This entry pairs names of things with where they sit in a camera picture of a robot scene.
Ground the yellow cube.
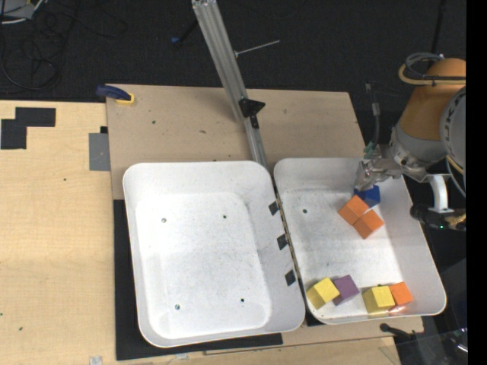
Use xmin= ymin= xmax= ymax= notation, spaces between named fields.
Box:
xmin=361 ymin=284 xmax=396 ymax=316
xmin=306 ymin=277 xmax=341 ymax=311

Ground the blue cube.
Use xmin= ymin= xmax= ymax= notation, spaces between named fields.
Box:
xmin=353 ymin=184 xmax=382 ymax=209

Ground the orange cube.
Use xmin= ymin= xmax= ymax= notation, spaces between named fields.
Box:
xmin=337 ymin=195 xmax=371 ymax=227
xmin=388 ymin=281 xmax=415 ymax=307
xmin=353 ymin=208 xmax=386 ymax=240

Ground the pale wood board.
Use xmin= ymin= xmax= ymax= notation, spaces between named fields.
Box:
xmin=104 ymin=84 xmax=425 ymax=357

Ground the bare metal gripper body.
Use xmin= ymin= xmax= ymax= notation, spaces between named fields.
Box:
xmin=361 ymin=143 xmax=428 ymax=183

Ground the black cylinder on white bracket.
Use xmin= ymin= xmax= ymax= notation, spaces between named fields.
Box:
xmin=409 ymin=173 xmax=467 ymax=232

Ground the white plastic tray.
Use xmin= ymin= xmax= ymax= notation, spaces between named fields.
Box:
xmin=122 ymin=160 xmax=307 ymax=349
xmin=272 ymin=157 xmax=447 ymax=326

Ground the purple cube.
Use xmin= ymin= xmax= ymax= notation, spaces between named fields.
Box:
xmin=332 ymin=274 xmax=361 ymax=306

